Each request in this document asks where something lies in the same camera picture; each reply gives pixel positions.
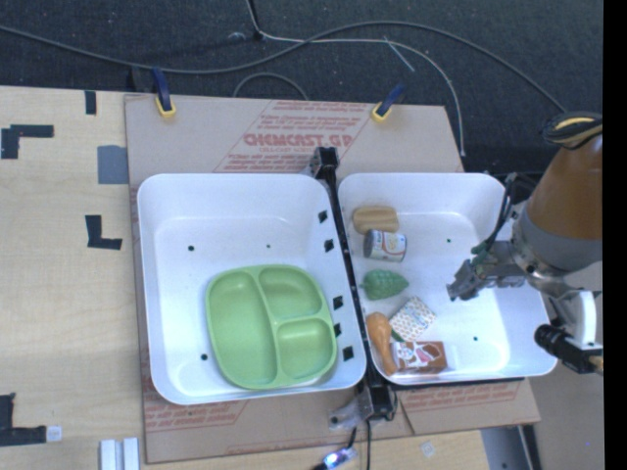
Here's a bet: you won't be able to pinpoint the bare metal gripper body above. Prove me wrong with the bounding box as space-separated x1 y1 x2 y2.
473 239 559 291

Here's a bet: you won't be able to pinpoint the white patterned packet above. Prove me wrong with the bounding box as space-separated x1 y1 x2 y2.
388 296 438 343

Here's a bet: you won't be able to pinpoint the white plastic tray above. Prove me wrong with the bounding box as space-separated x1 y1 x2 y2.
337 171 560 387
136 171 368 406

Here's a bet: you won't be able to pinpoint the brown and white carton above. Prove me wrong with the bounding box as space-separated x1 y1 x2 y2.
390 341 449 374

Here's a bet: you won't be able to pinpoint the green toy grapes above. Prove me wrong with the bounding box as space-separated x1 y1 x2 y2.
359 268 410 302

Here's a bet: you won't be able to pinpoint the small white can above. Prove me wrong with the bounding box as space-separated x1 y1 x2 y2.
362 228 409 263

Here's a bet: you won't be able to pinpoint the orange toy carrot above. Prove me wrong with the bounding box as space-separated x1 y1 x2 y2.
365 311 406 377

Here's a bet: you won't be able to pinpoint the tan toy bread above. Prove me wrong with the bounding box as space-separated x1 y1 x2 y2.
352 205 400 236

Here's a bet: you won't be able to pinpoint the thin black rod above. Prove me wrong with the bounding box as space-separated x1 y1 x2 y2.
326 176 379 390

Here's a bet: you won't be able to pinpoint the green divided plate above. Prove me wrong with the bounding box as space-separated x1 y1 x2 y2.
204 263 339 392

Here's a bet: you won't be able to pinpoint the brown cardboard board red print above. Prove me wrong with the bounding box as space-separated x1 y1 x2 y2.
123 93 543 465

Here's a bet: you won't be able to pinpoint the black cylinder on white bracket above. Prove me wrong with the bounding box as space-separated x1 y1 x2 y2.
533 289 604 376

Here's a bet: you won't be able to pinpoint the black block with thin wires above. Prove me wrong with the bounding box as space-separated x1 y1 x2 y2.
362 383 399 422
311 146 341 181

